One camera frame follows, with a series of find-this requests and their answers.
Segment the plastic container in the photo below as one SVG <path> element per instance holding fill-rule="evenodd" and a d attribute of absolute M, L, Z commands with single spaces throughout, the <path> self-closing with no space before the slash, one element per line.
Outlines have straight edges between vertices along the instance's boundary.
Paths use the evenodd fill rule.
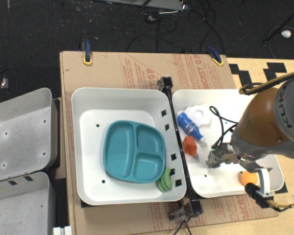
<path fill-rule="evenodd" d="M 166 165 L 165 141 L 152 126 L 116 121 L 106 134 L 103 164 L 114 178 L 134 183 L 155 182 Z"/>
<path fill-rule="evenodd" d="M 57 110 L 42 88 L 0 103 L 0 181 L 53 165 L 57 158 Z"/>
<path fill-rule="evenodd" d="M 179 90 L 172 96 L 175 112 L 185 110 L 189 106 L 215 106 L 220 115 L 224 118 L 238 122 L 252 100 L 252 97 L 241 95 L 237 90 Z M 233 123 L 223 121 L 226 130 Z M 230 195 L 246 194 L 241 182 L 241 172 L 245 171 L 239 164 L 222 164 L 218 168 L 207 168 L 211 146 L 221 135 L 220 120 L 212 114 L 211 124 L 202 126 L 200 131 L 204 133 L 206 142 L 197 146 L 195 156 L 186 155 L 187 167 L 190 179 L 195 192 L 205 198 L 222 197 Z M 184 140 L 186 133 L 179 127 L 181 140 Z M 230 142 L 231 133 L 224 136 L 224 142 Z M 258 160 L 263 167 L 272 167 L 269 172 L 271 191 L 283 187 L 284 178 L 277 157 L 268 155 Z"/>
<path fill-rule="evenodd" d="M 48 176 L 36 172 L 0 182 L 0 235 L 51 235 L 56 197 Z"/>
<path fill-rule="evenodd" d="M 186 183 L 169 100 L 157 90 L 81 88 L 72 95 L 77 191 L 89 205 L 177 201 Z M 172 189 L 156 182 L 138 184 L 115 179 L 103 164 L 104 141 L 115 121 L 139 122 L 163 136 L 166 167 L 174 169 Z"/>

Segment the teal plate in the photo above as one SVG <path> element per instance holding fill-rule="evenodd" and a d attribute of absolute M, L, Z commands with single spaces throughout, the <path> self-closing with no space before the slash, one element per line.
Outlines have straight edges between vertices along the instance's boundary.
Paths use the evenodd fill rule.
<path fill-rule="evenodd" d="M 116 121 L 107 130 L 103 164 L 106 172 L 116 179 L 135 183 L 155 182 L 166 165 L 163 136 L 146 124 Z"/>

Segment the red object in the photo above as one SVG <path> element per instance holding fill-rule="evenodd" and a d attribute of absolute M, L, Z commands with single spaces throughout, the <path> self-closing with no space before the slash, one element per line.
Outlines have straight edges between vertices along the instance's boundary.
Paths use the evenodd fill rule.
<path fill-rule="evenodd" d="M 186 154 L 194 156 L 197 152 L 197 145 L 192 136 L 186 136 L 183 141 L 183 148 Z"/>

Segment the blue clamp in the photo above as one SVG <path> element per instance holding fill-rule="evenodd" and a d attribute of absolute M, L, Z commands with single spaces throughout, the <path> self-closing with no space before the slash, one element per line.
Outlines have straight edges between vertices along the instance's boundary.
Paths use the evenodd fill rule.
<path fill-rule="evenodd" d="M 91 52 L 91 44 L 90 40 L 86 39 L 85 43 L 85 54 L 83 55 L 83 62 L 85 65 L 92 65 L 92 52 Z"/>
<path fill-rule="evenodd" d="M 211 46 L 207 46 L 208 53 L 212 56 L 212 60 L 219 66 L 223 65 L 223 60 L 221 59 L 217 50 Z"/>

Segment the black floor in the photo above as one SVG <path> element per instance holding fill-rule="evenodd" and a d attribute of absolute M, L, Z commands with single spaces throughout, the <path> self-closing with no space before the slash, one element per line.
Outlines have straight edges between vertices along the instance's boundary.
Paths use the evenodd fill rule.
<path fill-rule="evenodd" d="M 0 102 L 36 90 L 60 97 L 59 52 L 206 53 L 208 45 L 228 57 L 294 59 L 294 17 L 289 39 L 268 33 L 294 13 L 294 0 L 185 0 L 193 10 L 162 15 L 154 9 L 90 0 L 0 0 Z M 3 78 L 8 88 L 1 88 Z"/>

